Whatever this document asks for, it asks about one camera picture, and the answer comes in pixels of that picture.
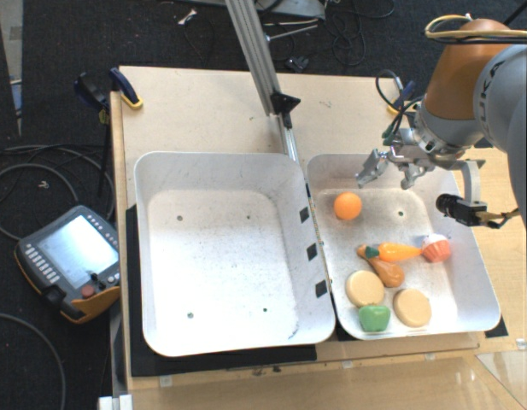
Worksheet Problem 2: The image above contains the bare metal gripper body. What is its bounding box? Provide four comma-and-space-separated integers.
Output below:
388, 126, 466, 173

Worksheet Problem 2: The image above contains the orange ball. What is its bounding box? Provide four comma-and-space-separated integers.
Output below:
333, 190, 364, 221

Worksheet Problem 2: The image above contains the orange carrot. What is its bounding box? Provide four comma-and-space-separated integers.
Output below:
364, 241, 424, 265

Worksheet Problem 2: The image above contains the pink cupcake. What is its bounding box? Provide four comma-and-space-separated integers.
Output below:
420, 232, 453, 264

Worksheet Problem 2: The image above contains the brown chicken drumstick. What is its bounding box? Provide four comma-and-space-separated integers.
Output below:
356, 244, 406, 289

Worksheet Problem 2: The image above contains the white plastic tray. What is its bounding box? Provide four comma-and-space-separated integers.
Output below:
306, 153, 502, 342
133, 150, 337, 358

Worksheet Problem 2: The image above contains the beige round biscuit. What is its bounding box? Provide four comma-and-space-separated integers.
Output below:
392, 288, 433, 329
344, 269, 386, 308

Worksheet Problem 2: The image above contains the green bell pepper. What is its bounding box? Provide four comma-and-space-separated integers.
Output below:
358, 304, 392, 333

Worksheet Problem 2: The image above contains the pale wood board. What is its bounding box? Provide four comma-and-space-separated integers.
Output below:
117, 65, 482, 391

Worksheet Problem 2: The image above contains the black cylinder on white bracket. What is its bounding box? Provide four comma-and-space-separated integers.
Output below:
435, 158, 489, 227

